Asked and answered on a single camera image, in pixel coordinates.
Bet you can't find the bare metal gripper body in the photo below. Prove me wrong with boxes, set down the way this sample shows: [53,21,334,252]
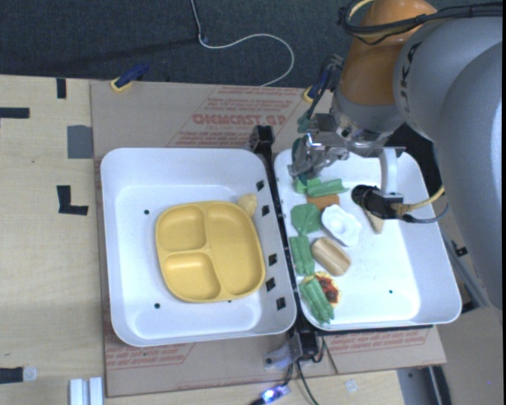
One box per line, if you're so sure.
[304,113,391,163]

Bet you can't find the green toy bean pods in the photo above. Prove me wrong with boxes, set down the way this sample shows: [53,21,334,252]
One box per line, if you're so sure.
[293,176,349,198]

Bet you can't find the orange toy biscuit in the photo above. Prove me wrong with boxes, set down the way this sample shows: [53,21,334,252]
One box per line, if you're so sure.
[305,194,341,210]

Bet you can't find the green toy lettuce leaf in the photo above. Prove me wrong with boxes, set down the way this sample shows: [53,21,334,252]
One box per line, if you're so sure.
[289,202,323,236]

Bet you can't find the white toy fried egg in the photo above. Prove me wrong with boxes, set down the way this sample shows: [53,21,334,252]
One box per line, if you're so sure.
[320,203,363,247]

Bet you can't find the green toy asparagus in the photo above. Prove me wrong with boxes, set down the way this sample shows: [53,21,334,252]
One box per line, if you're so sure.
[288,235,314,276]
[299,279,336,326]

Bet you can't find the tan toy bread roll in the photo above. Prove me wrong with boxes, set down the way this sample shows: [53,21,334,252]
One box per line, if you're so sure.
[310,236,353,277]

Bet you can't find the yellow divided plate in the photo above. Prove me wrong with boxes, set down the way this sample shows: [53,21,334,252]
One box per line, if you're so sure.
[154,200,266,305]

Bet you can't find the toy pizza slice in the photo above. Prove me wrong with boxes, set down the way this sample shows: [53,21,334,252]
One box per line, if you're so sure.
[304,271,342,305]

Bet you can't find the white plastic tray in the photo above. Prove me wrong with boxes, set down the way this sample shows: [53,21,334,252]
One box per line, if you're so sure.
[272,147,463,332]
[100,147,299,348]

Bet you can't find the brown cardboard board red print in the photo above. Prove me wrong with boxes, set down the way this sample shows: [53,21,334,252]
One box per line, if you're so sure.
[89,80,448,398]

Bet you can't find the black block with thin wires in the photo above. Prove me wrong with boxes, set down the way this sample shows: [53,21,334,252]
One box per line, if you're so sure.
[251,125,277,154]
[290,329,322,361]

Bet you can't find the black cylinder on white bracket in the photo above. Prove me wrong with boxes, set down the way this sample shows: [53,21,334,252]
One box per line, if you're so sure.
[351,145,406,221]

